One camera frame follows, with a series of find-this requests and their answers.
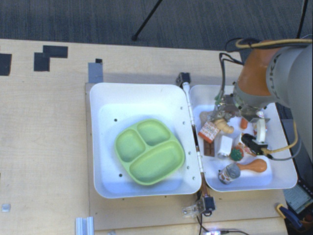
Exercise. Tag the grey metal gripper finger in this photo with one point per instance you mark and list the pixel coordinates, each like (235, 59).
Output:
(215, 116)
(228, 116)

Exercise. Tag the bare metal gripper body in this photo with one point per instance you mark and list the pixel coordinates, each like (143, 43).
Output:
(228, 105)

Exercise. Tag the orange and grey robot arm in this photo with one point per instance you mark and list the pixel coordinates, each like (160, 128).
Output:
(288, 72)

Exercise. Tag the tan toy croissant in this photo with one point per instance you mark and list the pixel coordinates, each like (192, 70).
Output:
(226, 127)

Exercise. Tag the orange and white carton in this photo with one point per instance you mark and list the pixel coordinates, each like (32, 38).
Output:
(207, 132)

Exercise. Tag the orange toy sausage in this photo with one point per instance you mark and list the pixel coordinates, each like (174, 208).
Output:
(244, 124)

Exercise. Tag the thin black and white rod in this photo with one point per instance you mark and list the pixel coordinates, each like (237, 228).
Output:
(191, 111)

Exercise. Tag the white can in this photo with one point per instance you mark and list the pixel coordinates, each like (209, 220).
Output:
(225, 146)

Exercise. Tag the brown chocolate bar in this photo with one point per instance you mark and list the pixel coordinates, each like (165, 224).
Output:
(209, 148)

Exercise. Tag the toy pizza slice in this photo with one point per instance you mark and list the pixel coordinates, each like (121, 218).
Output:
(245, 149)

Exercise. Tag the orange toy chicken drumstick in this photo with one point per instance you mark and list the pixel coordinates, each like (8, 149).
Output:
(255, 166)

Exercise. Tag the printed can with grey lid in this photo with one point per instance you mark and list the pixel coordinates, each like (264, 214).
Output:
(228, 174)

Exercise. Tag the white plastic tray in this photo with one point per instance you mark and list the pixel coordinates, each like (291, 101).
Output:
(146, 99)
(247, 182)

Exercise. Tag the green divided plate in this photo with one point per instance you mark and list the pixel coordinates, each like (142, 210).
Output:
(151, 155)

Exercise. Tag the black tripod leg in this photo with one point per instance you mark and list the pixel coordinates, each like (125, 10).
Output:
(151, 13)
(304, 6)

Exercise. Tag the black cylinder on white bracket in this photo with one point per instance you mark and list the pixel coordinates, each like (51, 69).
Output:
(252, 143)

